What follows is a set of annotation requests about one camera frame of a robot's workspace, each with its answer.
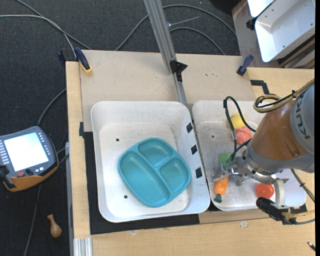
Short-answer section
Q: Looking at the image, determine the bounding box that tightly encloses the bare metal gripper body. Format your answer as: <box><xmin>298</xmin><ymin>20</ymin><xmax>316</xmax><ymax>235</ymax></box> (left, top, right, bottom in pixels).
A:
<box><xmin>229</xmin><ymin>155</ymin><xmax>278</xmax><ymax>186</ymax></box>

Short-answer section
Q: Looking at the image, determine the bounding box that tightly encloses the orange toy carrot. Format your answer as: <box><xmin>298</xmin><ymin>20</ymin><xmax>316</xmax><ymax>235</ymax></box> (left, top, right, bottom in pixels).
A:
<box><xmin>213</xmin><ymin>175</ymin><xmax>230</xmax><ymax>204</ymax></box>

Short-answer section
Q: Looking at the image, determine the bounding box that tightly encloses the white plastic tray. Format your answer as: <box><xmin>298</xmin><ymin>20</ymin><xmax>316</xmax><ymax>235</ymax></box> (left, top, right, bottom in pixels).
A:
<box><xmin>90</xmin><ymin>100</ymin><xmax>211</xmax><ymax>223</ymax></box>
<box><xmin>191</xmin><ymin>99</ymin><xmax>308</xmax><ymax>212</ymax></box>

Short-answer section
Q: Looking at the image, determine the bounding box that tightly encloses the orange toy fruit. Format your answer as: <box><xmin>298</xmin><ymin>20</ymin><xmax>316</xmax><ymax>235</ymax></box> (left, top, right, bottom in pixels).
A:
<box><xmin>255</xmin><ymin>183</ymin><xmax>275</xmax><ymax>200</ymax></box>

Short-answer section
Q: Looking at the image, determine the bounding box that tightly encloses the salmon pink toy food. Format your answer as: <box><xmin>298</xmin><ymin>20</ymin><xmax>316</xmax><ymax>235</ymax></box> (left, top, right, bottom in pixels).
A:
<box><xmin>235</xmin><ymin>127</ymin><xmax>254</xmax><ymax>145</ymax></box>

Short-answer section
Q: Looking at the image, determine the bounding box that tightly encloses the yellow toy lemon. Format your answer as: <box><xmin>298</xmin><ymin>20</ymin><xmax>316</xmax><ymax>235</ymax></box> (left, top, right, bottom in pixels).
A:
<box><xmin>229</xmin><ymin>114</ymin><xmax>247</xmax><ymax>130</ymax></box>

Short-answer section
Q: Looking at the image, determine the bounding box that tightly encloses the blue divided plate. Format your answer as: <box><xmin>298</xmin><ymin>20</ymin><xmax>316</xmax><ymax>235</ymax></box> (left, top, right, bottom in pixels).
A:
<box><xmin>117</xmin><ymin>137</ymin><xmax>192</xmax><ymax>208</ymax></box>

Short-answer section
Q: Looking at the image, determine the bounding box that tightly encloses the pale brown flat board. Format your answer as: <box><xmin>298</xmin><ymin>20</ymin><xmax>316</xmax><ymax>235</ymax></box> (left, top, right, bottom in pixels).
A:
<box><xmin>79</xmin><ymin>49</ymin><xmax>273</xmax><ymax>225</ymax></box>

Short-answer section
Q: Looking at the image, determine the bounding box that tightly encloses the brown toy chicken drumstick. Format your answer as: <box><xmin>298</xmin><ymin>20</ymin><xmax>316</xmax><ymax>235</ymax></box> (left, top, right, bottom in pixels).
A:
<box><xmin>47</xmin><ymin>214</ymin><xmax>63</xmax><ymax>239</ymax></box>

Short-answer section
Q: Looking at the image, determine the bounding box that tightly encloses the black cylinder on white bracket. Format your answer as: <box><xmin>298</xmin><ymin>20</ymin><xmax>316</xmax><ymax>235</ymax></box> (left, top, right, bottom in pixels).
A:
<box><xmin>255</xmin><ymin>178</ymin><xmax>291</xmax><ymax>223</ymax></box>

